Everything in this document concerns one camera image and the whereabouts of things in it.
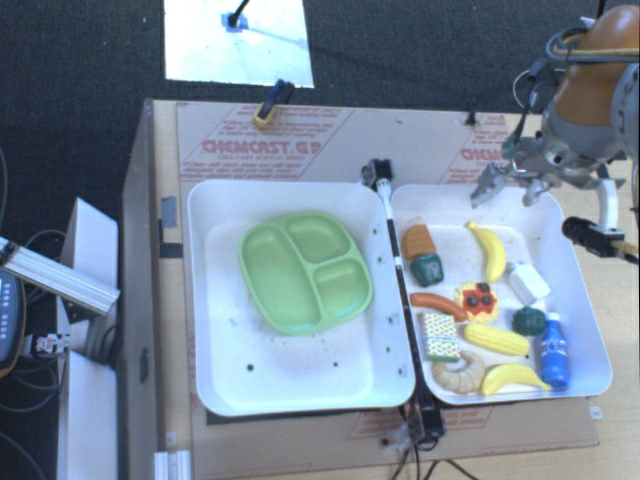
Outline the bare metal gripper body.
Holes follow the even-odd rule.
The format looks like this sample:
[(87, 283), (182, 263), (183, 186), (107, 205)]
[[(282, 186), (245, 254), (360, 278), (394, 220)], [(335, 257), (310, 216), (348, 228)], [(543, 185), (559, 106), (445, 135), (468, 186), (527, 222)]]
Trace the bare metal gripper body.
[(562, 183), (591, 189), (596, 183), (596, 161), (573, 151), (555, 136), (521, 137), (505, 145), (509, 175), (521, 186), (535, 190), (559, 187)]

